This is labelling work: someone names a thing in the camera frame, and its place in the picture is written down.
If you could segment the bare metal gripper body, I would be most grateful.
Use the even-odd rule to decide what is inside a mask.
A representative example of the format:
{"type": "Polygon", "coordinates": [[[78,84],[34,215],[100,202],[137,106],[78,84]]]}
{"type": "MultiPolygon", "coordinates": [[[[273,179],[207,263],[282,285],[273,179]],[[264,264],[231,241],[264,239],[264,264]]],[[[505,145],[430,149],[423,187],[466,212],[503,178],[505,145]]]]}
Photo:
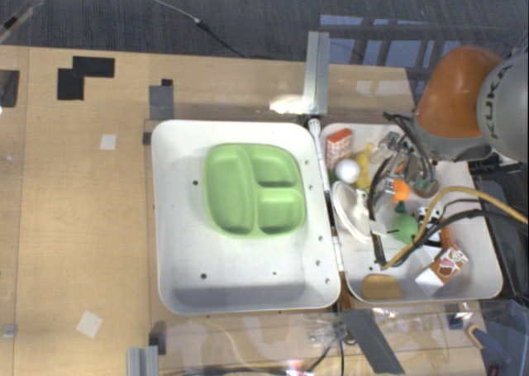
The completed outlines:
{"type": "Polygon", "coordinates": [[[389,131],[377,145],[382,160],[382,175],[391,178],[406,178],[414,159],[413,149],[405,135],[389,131]]]}

